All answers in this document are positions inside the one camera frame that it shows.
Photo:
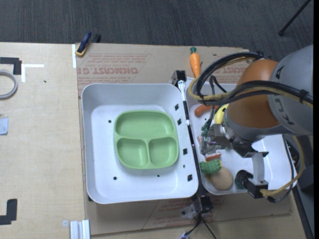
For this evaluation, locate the black cylinder on white bracket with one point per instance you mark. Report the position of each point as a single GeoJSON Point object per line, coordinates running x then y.
{"type": "Point", "coordinates": [258, 168]}

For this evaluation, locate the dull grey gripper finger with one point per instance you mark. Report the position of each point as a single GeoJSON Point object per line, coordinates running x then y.
{"type": "Point", "coordinates": [213, 148]}
{"type": "Point", "coordinates": [204, 147]}

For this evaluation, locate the grey tape roll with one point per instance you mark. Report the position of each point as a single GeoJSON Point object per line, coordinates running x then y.
{"type": "Point", "coordinates": [15, 86]}

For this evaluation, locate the orange and white pizza slice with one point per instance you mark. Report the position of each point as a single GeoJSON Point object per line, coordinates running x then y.
{"type": "Point", "coordinates": [213, 156]}

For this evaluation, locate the black stand leg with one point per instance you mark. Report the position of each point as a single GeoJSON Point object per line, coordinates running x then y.
{"type": "Point", "coordinates": [295, 15]}

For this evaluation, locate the white plastic tray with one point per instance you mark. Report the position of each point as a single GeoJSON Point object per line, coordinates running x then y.
{"type": "Point", "coordinates": [102, 158]}
{"type": "Point", "coordinates": [271, 163]}

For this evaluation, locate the green divided plate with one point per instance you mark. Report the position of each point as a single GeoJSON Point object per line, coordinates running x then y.
{"type": "Point", "coordinates": [144, 123]}

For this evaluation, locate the green broccoli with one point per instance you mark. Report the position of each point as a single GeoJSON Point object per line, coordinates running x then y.
{"type": "Point", "coordinates": [210, 167]}

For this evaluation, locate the orange sausage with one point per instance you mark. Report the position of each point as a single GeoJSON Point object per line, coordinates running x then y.
{"type": "Point", "coordinates": [200, 109]}

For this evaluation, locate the yellow banana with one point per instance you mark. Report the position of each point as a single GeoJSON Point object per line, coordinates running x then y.
{"type": "Point", "coordinates": [219, 116]}

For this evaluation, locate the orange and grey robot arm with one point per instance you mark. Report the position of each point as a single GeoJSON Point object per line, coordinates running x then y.
{"type": "Point", "coordinates": [251, 108]}

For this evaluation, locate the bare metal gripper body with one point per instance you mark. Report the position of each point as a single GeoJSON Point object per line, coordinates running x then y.
{"type": "Point", "coordinates": [219, 139]}

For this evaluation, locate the orange carrot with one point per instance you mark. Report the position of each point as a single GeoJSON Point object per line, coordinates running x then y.
{"type": "Point", "coordinates": [195, 61]}

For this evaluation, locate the brown cardboard board red print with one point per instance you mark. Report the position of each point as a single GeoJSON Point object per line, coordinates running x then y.
{"type": "Point", "coordinates": [119, 66]}

